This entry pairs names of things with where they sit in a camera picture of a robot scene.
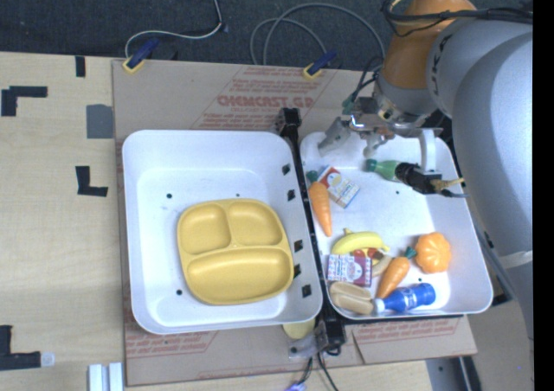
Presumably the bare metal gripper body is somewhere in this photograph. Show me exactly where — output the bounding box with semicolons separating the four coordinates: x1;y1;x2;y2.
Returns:
348;96;417;139

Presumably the orange carrot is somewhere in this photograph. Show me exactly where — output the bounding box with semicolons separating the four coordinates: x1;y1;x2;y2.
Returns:
375;246;418;300
305;170;334;238

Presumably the pale yellow round object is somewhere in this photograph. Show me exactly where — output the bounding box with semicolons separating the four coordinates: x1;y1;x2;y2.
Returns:
281;317;317;341

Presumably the thin black rod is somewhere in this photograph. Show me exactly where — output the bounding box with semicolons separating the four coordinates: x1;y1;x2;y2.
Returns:
288;129;332;321

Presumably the brown cardboard board, red print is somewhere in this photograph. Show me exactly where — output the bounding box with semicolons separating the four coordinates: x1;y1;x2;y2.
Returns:
111;58;479;387

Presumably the green bottle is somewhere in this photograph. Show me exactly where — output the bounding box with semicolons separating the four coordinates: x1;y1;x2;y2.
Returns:
364;158;403;183

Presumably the yellow banana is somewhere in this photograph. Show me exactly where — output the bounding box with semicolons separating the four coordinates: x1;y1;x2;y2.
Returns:
331;228;391;256

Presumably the black block with thin wires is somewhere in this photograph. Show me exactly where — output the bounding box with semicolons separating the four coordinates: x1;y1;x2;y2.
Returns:
276;106;302;139
322;315;347;349

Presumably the hot dog bun with sausage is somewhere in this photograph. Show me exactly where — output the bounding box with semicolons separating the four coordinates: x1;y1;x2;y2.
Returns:
328;280;376;317

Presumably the white plastic tray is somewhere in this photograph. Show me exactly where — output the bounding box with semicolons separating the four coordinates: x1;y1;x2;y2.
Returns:
121;129;324;335
300;131;494;320

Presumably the orange pumpkin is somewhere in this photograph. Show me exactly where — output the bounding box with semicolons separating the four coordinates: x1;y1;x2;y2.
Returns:
414;231;453;275

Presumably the white and red carton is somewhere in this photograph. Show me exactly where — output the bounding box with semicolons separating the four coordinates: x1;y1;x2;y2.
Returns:
318;164;361;209

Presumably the red and white packet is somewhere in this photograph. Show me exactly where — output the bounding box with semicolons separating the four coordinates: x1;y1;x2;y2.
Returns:
325;253;374;288

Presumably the yellow divided plate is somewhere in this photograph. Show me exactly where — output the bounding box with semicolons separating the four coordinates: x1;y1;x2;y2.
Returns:
176;197;295;306

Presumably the blue bottle with white cap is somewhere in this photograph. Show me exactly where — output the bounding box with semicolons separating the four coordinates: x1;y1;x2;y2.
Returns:
372;282;437;317

